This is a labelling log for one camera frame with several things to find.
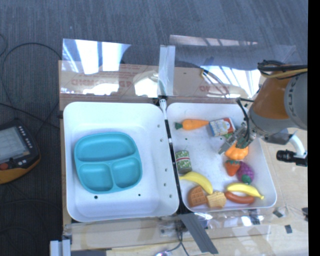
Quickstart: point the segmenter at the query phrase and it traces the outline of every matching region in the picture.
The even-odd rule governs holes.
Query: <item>black cable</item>
[[[14,198],[14,194],[13,194],[12,190],[10,189],[10,187],[4,186],[4,192],[2,194],[1,201],[0,201],[0,218],[1,218],[1,220],[3,220],[3,217],[1,216],[2,215],[1,210],[3,209],[3,205],[4,205],[4,201],[5,201],[5,197],[7,195],[7,192],[10,193],[10,196],[11,196],[12,199]],[[16,215],[16,207],[14,207],[14,211],[11,212],[11,214],[10,214],[10,218],[11,219],[9,220],[9,225],[13,223],[15,215]]]
[[[278,80],[288,79],[296,77],[302,73],[306,72],[308,69],[308,65],[285,65],[285,63],[277,61],[277,60],[263,60],[263,62],[259,62],[257,65],[257,69],[261,72],[261,74],[269,76],[267,72],[288,72],[297,71],[296,74],[288,75],[283,77],[276,77]]]
[[[5,36],[4,36],[3,34],[1,34],[1,33],[0,33],[0,38],[2,38],[3,41],[4,41],[3,50],[0,51],[0,57],[1,57],[1,55],[4,54],[4,52],[5,52],[5,51],[7,50],[7,48],[8,48],[8,41],[7,41],[7,39],[5,38]]]
[[[241,110],[242,110],[242,112],[244,114],[244,120],[246,122],[246,132],[245,132],[244,137],[246,137],[246,141],[248,142],[249,138],[250,138],[249,117],[247,115],[247,112],[245,111],[244,106],[242,106],[242,104],[241,104],[240,98],[237,98],[236,103],[240,106],[240,108],[241,108]]]
[[[42,204],[46,204],[46,205],[49,205],[49,206],[52,206],[52,207],[56,208],[59,212],[62,211],[54,203],[51,203],[51,202],[48,202],[48,201],[42,200],[42,199],[27,198],[27,199],[13,200],[13,201],[8,201],[8,202],[3,202],[2,205],[3,206],[8,206],[8,205],[15,205],[15,204],[19,204],[19,203],[42,203]]]
[[[238,99],[244,102],[255,102],[253,99],[248,99],[248,98],[238,98]]]
[[[222,96],[224,96],[226,98],[227,97],[226,95],[230,94],[230,92],[229,92],[228,88],[226,87],[226,85],[216,75],[214,75],[213,73],[209,72],[206,69],[202,70],[202,75],[205,78],[213,77],[213,79],[215,79],[225,90],[225,93],[224,93],[222,90],[219,89],[218,86],[215,85],[215,83],[213,83],[211,81],[211,79],[208,78],[207,80],[210,82],[210,84],[213,85],[220,92],[220,94],[219,93],[210,93],[211,95],[222,95]]]
[[[7,104],[1,103],[1,102],[0,102],[0,105],[5,106],[5,107],[8,107],[8,108],[11,108],[11,109],[13,109],[13,110],[20,111],[20,112],[22,112],[22,113],[24,113],[24,114],[26,114],[26,115],[34,118],[34,119],[37,119],[37,120],[39,120],[39,121],[41,121],[41,122],[44,122],[43,119],[41,119],[41,118],[37,117],[36,115],[31,114],[31,113],[29,113],[29,112],[27,112],[27,111],[24,111],[24,110],[22,110],[22,109],[19,109],[19,108],[16,108],[16,107],[14,107],[14,106],[10,106],[10,105],[7,105]],[[55,128],[60,129],[59,126],[57,126],[57,125],[55,125],[55,124],[53,124],[53,123],[49,123],[49,122],[44,122],[44,123],[47,123],[47,124],[49,124],[49,125],[51,125],[51,126],[53,126],[53,127],[55,127]]]
[[[7,206],[7,205],[15,205],[17,203],[31,203],[32,207],[34,208],[35,212],[38,215],[38,218],[40,219],[40,222],[42,223],[42,226],[43,226],[43,229],[44,229],[44,233],[45,233],[45,235],[47,237],[47,242],[49,243],[50,236],[49,236],[49,231],[48,231],[48,229],[46,227],[46,222],[45,222],[43,216],[40,214],[39,209],[33,204],[33,202],[41,202],[41,203],[45,202],[47,205],[52,205],[52,204],[47,202],[47,201],[41,200],[41,199],[29,199],[21,190],[19,190],[17,187],[15,187],[12,183],[8,183],[7,185],[12,187],[12,188],[14,188],[19,194],[21,194],[26,199],[12,200],[12,201],[9,201],[9,202],[2,202],[2,205],[3,206]]]
[[[5,47],[4,47],[3,51],[0,53],[0,57],[1,57],[1,56],[4,54],[4,52],[6,51],[6,49],[8,48],[8,41],[7,41],[7,39],[5,38],[5,36],[4,36],[3,34],[1,34],[1,33],[0,33],[0,37],[3,38],[4,43],[5,43]],[[24,111],[24,110],[21,110],[21,109],[18,109],[18,108],[16,108],[16,107],[14,107],[14,104],[13,104],[13,102],[12,102],[12,99],[11,99],[11,97],[10,97],[10,94],[9,94],[9,92],[8,92],[8,90],[7,90],[7,87],[5,86],[5,82],[4,82],[3,78],[2,78],[2,76],[3,76],[3,73],[4,73],[5,62],[6,62],[7,58],[8,58],[8,56],[9,56],[14,50],[16,50],[16,49],[18,49],[18,48],[20,48],[20,47],[22,47],[22,46],[26,46],[26,45],[38,45],[38,46],[45,47],[45,48],[50,49],[51,51],[53,51],[53,52],[59,57],[60,60],[62,59],[61,55],[60,55],[55,49],[53,49],[53,48],[51,48],[50,46],[45,45],[45,44],[43,44],[43,43],[39,43],[39,42],[26,42],[26,43],[21,43],[21,44],[15,46],[15,47],[13,47],[12,49],[10,49],[10,50],[6,53],[6,55],[4,56],[3,61],[2,61],[2,63],[1,63],[1,67],[0,67],[0,81],[1,81],[1,83],[2,83],[2,87],[3,87],[3,89],[4,89],[4,92],[5,92],[7,98],[8,98],[8,100],[9,100],[9,102],[10,102],[10,105],[4,104],[4,103],[0,103],[0,105],[3,105],[3,106],[6,106],[6,107],[9,107],[9,108],[13,109],[13,110],[15,111],[15,115],[17,115],[17,111],[19,111],[19,112],[23,112],[23,113],[25,113],[25,114],[27,114],[27,115],[29,115],[29,116],[31,116],[31,117],[33,117],[33,118],[41,121],[42,124],[40,125],[40,128],[43,126],[43,124],[49,124],[49,125],[52,125],[52,126],[54,126],[54,127],[56,127],[56,128],[59,128],[58,126],[56,126],[56,125],[54,125],[54,124],[52,124],[52,123],[50,123],[50,122],[47,122],[47,119],[50,117],[50,115],[52,114],[54,108],[58,105],[59,101],[57,101],[57,103],[54,104],[54,108],[49,112],[49,114],[47,115],[47,117],[43,120],[43,119],[41,119],[41,118],[39,118],[39,117],[37,117],[37,116],[35,116],[35,115],[27,112],[27,111]]]
[[[188,254],[188,252],[187,252],[187,250],[186,250],[183,242],[182,242],[182,241],[183,241],[183,233],[182,233],[182,231],[177,231],[177,232],[176,232],[176,236],[178,237],[178,240],[179,240],[178,245],[177,245],[175,248],[173,248],[173,249],[167,250],[166,252],[172,252],[172,251],[178,249],[180,246],[182,246],[185,254],[186,254],[187,256],[190,256],[190,255]]]
[[[0,235],[6,234],[9,230],[20,230],[20,231],[26,232],[29,235],[29,237],[32,238],[32,240],[34,242],[35,254],[32,254],[32,255],[38,255],[38,246],[37,246],[38,243],[37,243],[35,236],[32,234],[31,231],[29,231],[26,228],[20,227],[20,226],[10,226],[10,227],[5,227],[5,228],[0,229]],[[19,253],[19,255],[28,255],[28,254],[25,254],[25,251],[21,251],[20,249],[18,249],[17,245],[13,244],[11,239],[9,239],[9,243]]]

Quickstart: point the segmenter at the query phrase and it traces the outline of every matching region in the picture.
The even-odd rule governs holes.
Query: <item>controller screen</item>
[[[0,130],[0,163],[29,154],[30,151],[16,127]]]

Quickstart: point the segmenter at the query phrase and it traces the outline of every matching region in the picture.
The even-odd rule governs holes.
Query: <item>red strawberry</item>
[[[234,176],[238,169],[240,168],[240,161],[236,160],[227,160],[224,163],[226,172],[229,176]]]

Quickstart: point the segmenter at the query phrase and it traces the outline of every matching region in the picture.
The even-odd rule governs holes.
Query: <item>purple grapes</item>
[[[236,172],[236,177],[239,181],[250,184],[255,177],[254,171],[252,168],[247,165],[245,162],[241,161],[240,162],[240,167],[238,171]]]

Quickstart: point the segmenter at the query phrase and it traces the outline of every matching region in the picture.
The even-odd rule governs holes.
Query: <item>white plastic tray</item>
[[[63,111],[66,206],[79,222],[161,217],[174,214],[179,197],[164,116],[147,103],[73,102]],[[86,136],[104,132],[128,134],[136,143],[142,178],[133,188],[94,194],[77,176],[74,147]]]
[[[211,103],[172,103],[167,108],[171,137],[174,151],[189,151],[192,170],[206,176],[213,186],[214,191],[226,191],[226,186],[231,182],[239,182],[236,176],[230,177],[224,167],[228,159],[218,150],[225,142],[224,136],[214,137],[209,125],[196,130],[175,129],[175,122],[184,119],[203,119],[208,121],[221,118],[231,118],[236,128],[241,126],[244,115],[237,104],[211,104]],[[276,189],[262,151],[259,139],[249,145],[249,153],[243,159],[252,167],[255,177],[251,185],[264,195],[264,199],[256,197],[251,204],[238,204],[227,200],[223,208],[209,208],[206,204],[190,207],[188,191],[195,187],[192,181],[181,180],[180,187],[184,204],[193,212],[209,213],[228,210],[244,210],[272,207],[277,200]]]

